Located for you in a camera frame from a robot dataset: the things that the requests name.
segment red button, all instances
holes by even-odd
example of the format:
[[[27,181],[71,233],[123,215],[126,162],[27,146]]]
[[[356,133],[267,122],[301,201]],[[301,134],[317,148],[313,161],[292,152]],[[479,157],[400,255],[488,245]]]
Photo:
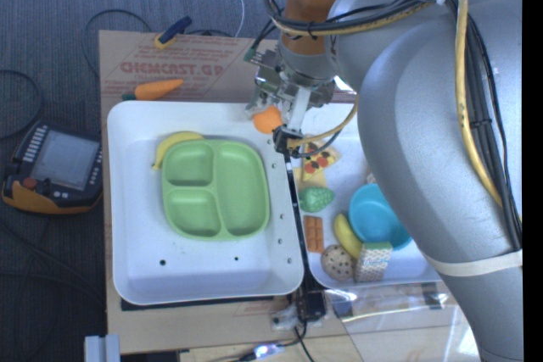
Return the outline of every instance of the red button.
[[[28,190],[34,190],[36,188],[37,181],[34,178],[26,177],[23,180],[23,187]]]

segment toy carrot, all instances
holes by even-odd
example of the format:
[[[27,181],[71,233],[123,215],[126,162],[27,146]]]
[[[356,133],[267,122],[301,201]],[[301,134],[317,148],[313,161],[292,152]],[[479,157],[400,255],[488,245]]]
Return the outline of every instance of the toy carrot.
[[[133,94],[124,94],[123,100],[156,100],[168,92],[177,89],[183,84],[183,79],[170,79],[167,81],[150,81],[136,86]]]

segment blue bowl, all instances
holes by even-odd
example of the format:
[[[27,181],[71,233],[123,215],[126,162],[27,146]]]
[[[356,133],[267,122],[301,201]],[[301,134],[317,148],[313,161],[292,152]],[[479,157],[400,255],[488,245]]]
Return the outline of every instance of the blue bowl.
[[[363,242],[389,242],[394,250],[399,250],[411,241],[377,184],[366,184],[355,192],[348,219]]]

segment toy banana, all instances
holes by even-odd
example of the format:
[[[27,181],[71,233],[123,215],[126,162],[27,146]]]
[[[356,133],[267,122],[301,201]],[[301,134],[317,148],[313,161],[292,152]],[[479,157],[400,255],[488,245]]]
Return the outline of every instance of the toy banana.
[[[351,229],[350,223],[344,214],[340,213],[336,216],[333,221],[333,230],[343,249],[353,258],[358,259],[362,249],[362,242]]]
[[[198,139],[204,139],[204,137],[199,133],[194,133],[193,131],[179,131],[178,133],[168,136],[156,148],[156,157],[154,159],[153,169],[160,169],[160,166],[162,165],[162,160],[164,159],[166,152],[176,143],[194,141]]]

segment toy pizza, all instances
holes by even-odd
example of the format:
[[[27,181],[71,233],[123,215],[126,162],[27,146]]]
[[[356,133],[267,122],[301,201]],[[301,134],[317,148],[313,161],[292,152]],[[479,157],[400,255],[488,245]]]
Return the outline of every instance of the toy pizza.
[[[304,146],[304,153],[312,153],[324,145],[324,141],[308,142]],[[312,176],[322,172],[339,160],[339,153],[332,147],[326,147],[319,153],[305,157],[302,163],[302,180],[307,181]]]

